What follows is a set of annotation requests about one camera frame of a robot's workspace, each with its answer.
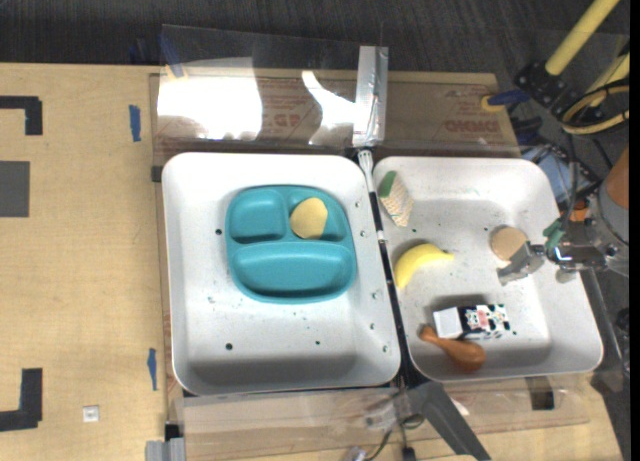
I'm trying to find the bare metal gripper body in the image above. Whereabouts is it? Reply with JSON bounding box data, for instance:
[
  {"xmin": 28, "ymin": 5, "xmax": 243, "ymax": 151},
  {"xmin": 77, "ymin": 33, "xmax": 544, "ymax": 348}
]
[{"xmin": 542, "ymin": 226, "xmax": 627, "ymax": 274}]

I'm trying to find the tan round biscuit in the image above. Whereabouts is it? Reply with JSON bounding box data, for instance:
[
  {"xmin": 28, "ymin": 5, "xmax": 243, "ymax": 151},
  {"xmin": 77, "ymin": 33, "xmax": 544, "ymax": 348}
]
[{"xmin": 489, "ymin": 224, "xmax": 529, "ymax": 263}]

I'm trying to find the white plastic tray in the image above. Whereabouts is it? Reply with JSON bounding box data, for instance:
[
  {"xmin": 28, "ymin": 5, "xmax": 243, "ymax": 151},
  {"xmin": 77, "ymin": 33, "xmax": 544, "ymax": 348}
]
[
  {"xmin": 160, "ymin": 150, "xmax": 403, "ymax": 397},
  {"xmin": 372, "ymin": 155, "xmax": 605, "ymax": 384}
]

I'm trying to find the white cow print carton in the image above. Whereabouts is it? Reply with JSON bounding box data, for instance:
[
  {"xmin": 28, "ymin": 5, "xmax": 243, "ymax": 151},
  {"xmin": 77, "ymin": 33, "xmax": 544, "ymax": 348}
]
[{"xmin": 431, "ymin": 303, "xmax": 513, "ymax": 342}]

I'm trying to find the orange chicken drumstick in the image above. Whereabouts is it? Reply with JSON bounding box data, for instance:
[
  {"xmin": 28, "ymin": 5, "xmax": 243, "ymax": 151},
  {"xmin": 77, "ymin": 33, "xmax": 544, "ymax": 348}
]
[{"xmin": 418, "ymin": 324, "xmax": 488, "ymax": 373}]

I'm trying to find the yellow banana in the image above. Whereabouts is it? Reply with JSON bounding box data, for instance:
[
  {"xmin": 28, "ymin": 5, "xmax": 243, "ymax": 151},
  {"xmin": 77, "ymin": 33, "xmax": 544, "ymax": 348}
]
[{"xmin": 393, "ymin": 242, "xmax": 456, "ymax": 292}]

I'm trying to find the yellow round biscuit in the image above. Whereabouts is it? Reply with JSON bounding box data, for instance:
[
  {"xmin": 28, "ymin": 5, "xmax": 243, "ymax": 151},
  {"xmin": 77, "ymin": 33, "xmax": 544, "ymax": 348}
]
[{"xmin": 289, "ymin": 196, "xmax": 330, "ymax": 241}]

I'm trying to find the blue divided plate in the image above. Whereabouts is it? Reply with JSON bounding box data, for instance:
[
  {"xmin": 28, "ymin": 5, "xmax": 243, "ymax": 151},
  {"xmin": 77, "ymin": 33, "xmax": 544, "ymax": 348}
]
[{"xmin": 224, "ymin": 184, "xmax": 358, "ymax": 306}]

